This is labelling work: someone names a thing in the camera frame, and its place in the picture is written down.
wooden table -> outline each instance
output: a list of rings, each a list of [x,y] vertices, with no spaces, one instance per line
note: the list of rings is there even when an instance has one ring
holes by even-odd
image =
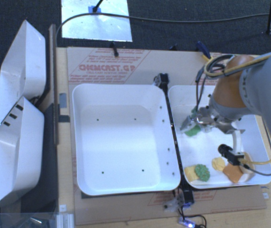
[[[57,48],[57,90],[58,93],[68,92],[67,86],[67,55],[66,48]],[[61,109],[61,114],[70,115],[69,106]],[[58,184],[59,205],[66,204],[68,213],[74,212],[74,191],[72,177],[70,123],[59,123]],[[238,211],[228,213],[206,214],[208,228],[268,228],[271,227],[271,183],[263,187],[269,198],[266,200],[267,209]],[[77,226],[84,228],[180,228],[178,217],[148,219],[128,222],[104,223]]]

black carpet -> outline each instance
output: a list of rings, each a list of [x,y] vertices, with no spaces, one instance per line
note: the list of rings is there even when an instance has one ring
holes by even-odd
[[[269,13],[271,0],[127,0],[129,14],[171,20],[211,20]],[[0,66],[22,23],[27,19],[45,38],[48,28],[61,21],[61,0],[0,0]],[[131,20],[133,42],[117,42],[118,48],[193,51],[198,40],[210,51],[263,54],[271,51],[268,16],[229,22],[169,24]],[[108,47],[108,41],[59,39],[60,47]]]

robotic arm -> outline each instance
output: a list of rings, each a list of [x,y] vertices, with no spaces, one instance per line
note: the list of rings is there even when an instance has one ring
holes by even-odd
[[[225,134],[231,133],[235,140],[244,130],[236,130],[231,123],[243,115],[256,114],[262,116],[271,134],[271,54],[255,59],[245,55],[234,57],[218,77],[221,78],[210,96],[209,105],[196,109],[181,129],[191,126],[191,120],[207,131],[209,126],[215,126]]]

green object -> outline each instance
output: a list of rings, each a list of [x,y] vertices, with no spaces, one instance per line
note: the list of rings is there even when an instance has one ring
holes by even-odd
[[[199,177],[201,181],[208,181],[210,178],[210,172],[205,165],[198,164],[194,168],[196,175]]]
[[[191,128],[190,130],[184,132],[187,136],[192,137],[194,135],[196,135],[199,131],[201,131],[201,128],[199,125],[195,125],[193,128]]]

robotic hand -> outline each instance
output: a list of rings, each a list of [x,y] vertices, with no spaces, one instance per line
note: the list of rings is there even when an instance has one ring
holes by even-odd
[[[221,72],[215,72],[209,63],[204,72],[209,78],[219,78],[209,105],[198,109],[197,104],[181,129],[187,130],[192,121],[205,131],[215,126],[225,134],[233,134],[237,140],[244,130],[236,130],[231,123],[243,115],[256,114],[262,116],[271,134],[271,53],[257,58],[233,57]],[[224,150],[227,153],[225,146],[219,147],[219,152]]]

